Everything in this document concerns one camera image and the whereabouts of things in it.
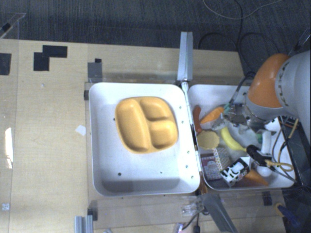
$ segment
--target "dark gray floor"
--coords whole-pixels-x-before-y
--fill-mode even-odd
[[[243,14],[276,0],[237,0]],[[215,11],[240,17],[233,0],[206,0]],[[206,33],[221,33],[238,41],[240,20],[221,18],[202,0],[0,0],[5,13],[26,12],[21,39],[90,42],[178,48],[181,31],[192,31],[194,48]],[[260,9],[242,21],[240,38],[245,72],[256,71],[275,52],[287,53],[310,27],[311,0],[284,0]],[[235,50],[220,35],[206,37],[203,49]]]

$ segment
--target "white plastic tray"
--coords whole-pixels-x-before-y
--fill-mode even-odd
[[[207,114],[208,112],[212,111],[214,108],[216,108],[219,105],[222,104],[226,104],[229,102],[229,100],[231,99],[233,93],[236,90],[236,86],[231,86],[231,85],[203,85],[203,84],[198,84],[198,85],[194,85],[189,89],[189,100],[190,100],[190,105],[192,108],[194,108],[196,105],[200,105],[202,111],[200,113],[200,117],[202,117],[203,115]],[[248,87],[242,87],[240,89],[239,95],[236,98],[235,102],[236,103],[242,103],[243,102],[243,93],[247,92]],[[208,129],[210,128],[211,125],[209,123],[202,125],[203,129]],[[276,119],[274,122],[271,122],[269,124],[266,125],[266,129],[271,130],[271,131],[275,131],[275,132],[279,132],[280,130],[280,124],[278,122],[278,120]],[[244,147],[250,145],[250,144],[254,144],[257,145],[257,141],[256,141],[256,136],[255,134],[251,131],[248,130],[245,134],[243,135],[239,135],[237,133],[237,128],[234,129],[234,127],[229,127],[229,131],[231,132],[232,136],[240,142],[240,144],[242,144]],[[270,147],[270,151],[272,150],[273,144],[275,142],[276,139],[276,135],[272,136],[271,139],[271,147]],[[282,145],[282,143],[284,142],[284,137],[281,134],[279,136],[279,139],[276,143],[275,146],[275,151],[274,151],[274,155],[275,158],[277,159],[277,155],[278,155],[278,151]],[[246,153],[244,151],[236,151],[236,150],[230,150],[225,143],[221,140],[220,144],[222,144],[222,147],[225,147],[230,155],[230,159],[232,162],[234,162],[235,160],[237,160],[239,157],[245,156]],[[281,153],[281,158],[280,158],[281,162],[284,163],[289,163],[292,164],[291,158],[289,156],[289,152],[288,149],[285,148],[282,153]],[[279,172],[283,172],[279,167],[276,167],[276,169]],[[295,178],[295,173],[294,171],[290,171],[288,172],[288,174],[292,177]],[[290,187],[292,186],[294,183],[293,181],[290,181],[289,179],[273,173],[272,175],[270,175],[269,177],[265,178],[268,183],[269,186],[268,187],[240,187],[240,186],[233,186],[232,188],[229,188],[222,180],[217,180],[217,181],[208,181],[207,184],[216,190],[228,190],[228,189],[258,189],[258,188],[277,188],[277,187],[281,187],[281,188],[286,188],[286,187]]]
[[[114,121],[125,98],[155,96],[171,107],[178,141],[148,154],[130,153]],[[184,93],[171,84],[97,83],[89,91],[92,167],[95,189],[104,196],[186,194],[200,182]]]

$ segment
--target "yellow banana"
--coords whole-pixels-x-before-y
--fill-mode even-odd
[[[232,150],[243,150],[246,151],[246,148],[243,148],[233,137],[230,135],[228,127],[224,127],[220,130],[220,135],[225,141],[227,146]]]

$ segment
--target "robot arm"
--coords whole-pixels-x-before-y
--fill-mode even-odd
[[[310,143],[310,50],[268,58],[249,88],[244,115],[254,131],[277,116],[299,118]]]

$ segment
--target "wooden table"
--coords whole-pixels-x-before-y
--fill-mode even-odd
[[[50,71],[33,71],[34,52],[42,52],[43,45],[67,46],[68,56],[50,58]],[[74,217],[85,216],[88,207],[86,137],[76,132],[86,125],[87,63],[102,59],[104,74],[170,76],[177,73],[179,50],[1,40],[0,52],[5,51],[12,61],[11,74],[0,76],[0,101],[6,101],[1,110],[11,118],[6,122],[12,125],[15,140],[13,175],[12,169],[1,166],[0,201],[10,200],[11,206],[1,212],[0,232],[73,232]],[[237,84],[243,75],[235,52],[195,50],[193,59],[194,77],[206,83]],[[274,212],[233,222],[241,232],[285,232]],[[201,232],[218,232],[211,218],[201,225]],[[172,230],[172,224],[112,229]]]

